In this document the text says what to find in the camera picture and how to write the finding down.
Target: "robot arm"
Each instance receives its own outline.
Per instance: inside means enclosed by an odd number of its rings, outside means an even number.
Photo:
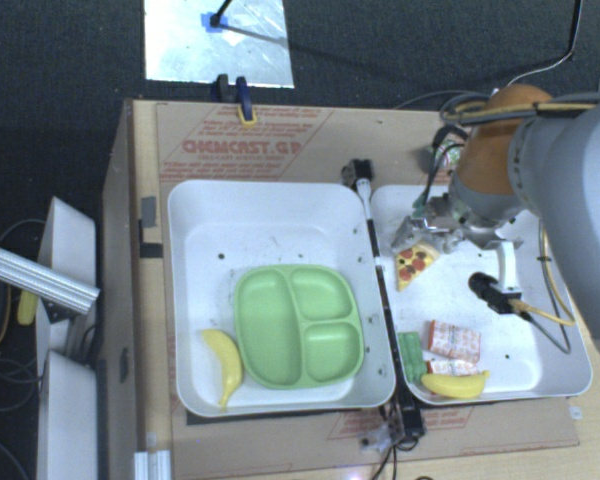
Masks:
[[[484,110],[549,100],[535,87],[512,85]],[[529,209],[543,222],[555,264],[600,350],[600,94],[551,100],[573,102],[589,108],[538,111],[525,120],[496,120],[475,129],[449,193],[429,201],[416,227],[453,228],[493,248],[500,240],[496,230]]]

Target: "pizza slice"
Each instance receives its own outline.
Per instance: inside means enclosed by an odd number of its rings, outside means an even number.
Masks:
[[[418,242],[412,247],[399,252],[396,255],[398,291],[404,290],[438,256],[440,256],[440,253],[437,249],[426,242]]]

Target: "banana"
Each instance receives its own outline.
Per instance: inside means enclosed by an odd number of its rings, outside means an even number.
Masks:
[[[484,385],[489,377],[485,370],[478,375],[442,375],[439,373],[425,373],[420,379],[427,389],[449,398],[475,398],[484,390]]]
[[[202,331],[202,337],[222,365],[222,398],[218,403],[225,409],[229,397],[242,383],[240,352],[233,340],[218,329],[205,329]]]

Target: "silver metal sheet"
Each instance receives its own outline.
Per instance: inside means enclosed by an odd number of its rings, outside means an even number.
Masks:
[[[233,0],[226,27],[210,29],[203,16],[223,1],[144,0],[146,77],[210,83],[226,73],[230,83],[293,88],[282,0]]]

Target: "green plate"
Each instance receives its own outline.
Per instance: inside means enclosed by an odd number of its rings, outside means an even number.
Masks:
[[[362,365],[355,298],[335,270],[276,265],[247,272],[234,312],[245,369],[260,384],[299,389],[340,382]]]

